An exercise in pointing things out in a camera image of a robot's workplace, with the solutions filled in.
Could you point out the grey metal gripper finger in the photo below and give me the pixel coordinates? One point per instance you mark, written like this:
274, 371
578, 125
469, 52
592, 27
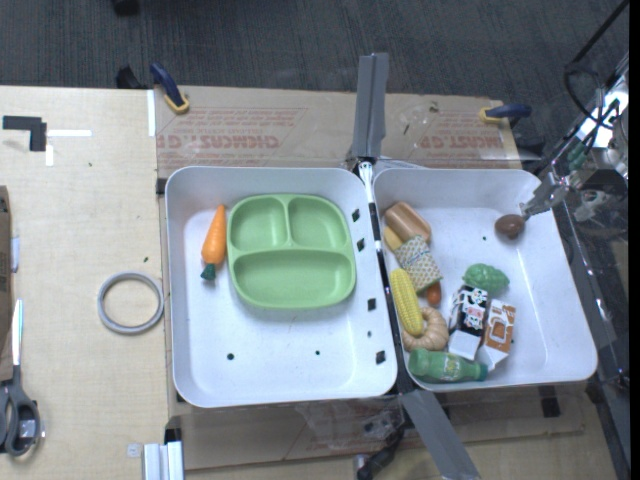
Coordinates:
532, 208
550, 185

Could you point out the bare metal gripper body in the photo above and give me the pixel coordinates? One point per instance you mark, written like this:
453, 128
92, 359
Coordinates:
607, 133

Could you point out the brown round potato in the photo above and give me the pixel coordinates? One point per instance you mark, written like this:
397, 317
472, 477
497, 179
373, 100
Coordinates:
509, 226

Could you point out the green lettuce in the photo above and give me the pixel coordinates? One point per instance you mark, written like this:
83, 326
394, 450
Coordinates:
486, 278

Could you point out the white plastic tray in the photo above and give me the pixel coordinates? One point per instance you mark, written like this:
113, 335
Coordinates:
280, 358
545, 318

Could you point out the tan hot dog bun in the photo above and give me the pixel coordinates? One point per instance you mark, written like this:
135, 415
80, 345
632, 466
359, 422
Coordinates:
407, 220

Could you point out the yellow patterned packet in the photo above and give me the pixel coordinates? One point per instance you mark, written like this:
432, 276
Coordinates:
420, 265

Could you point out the cow print milk carton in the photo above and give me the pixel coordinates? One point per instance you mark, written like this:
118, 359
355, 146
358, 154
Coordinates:
469, 318

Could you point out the small orange sausage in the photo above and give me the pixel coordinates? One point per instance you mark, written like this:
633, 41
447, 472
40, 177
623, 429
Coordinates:
434, 295

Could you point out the orange and white carton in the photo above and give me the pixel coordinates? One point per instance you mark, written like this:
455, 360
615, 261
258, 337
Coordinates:
499, 335

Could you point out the tan doughnut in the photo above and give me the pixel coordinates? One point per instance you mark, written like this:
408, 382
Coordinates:
437, 330

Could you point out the yellow corn cob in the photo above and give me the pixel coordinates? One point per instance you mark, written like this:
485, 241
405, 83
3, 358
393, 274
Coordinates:
406, 300

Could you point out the green plastic bottle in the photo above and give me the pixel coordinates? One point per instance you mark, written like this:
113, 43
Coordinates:
442, 366

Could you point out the brown cardboard board red print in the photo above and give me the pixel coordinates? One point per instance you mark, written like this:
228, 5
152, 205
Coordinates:
320, 128

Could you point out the green divided plate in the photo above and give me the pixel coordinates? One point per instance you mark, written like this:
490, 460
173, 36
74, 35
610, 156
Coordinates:
292, 273

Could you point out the orange carrot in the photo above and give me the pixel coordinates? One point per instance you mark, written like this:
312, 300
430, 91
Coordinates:
215, 240

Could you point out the grey tape roll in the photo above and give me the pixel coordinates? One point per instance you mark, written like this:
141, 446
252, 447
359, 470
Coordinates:
106, 318

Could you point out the black chair wheel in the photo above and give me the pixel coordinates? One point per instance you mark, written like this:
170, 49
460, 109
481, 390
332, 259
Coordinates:
125, 1

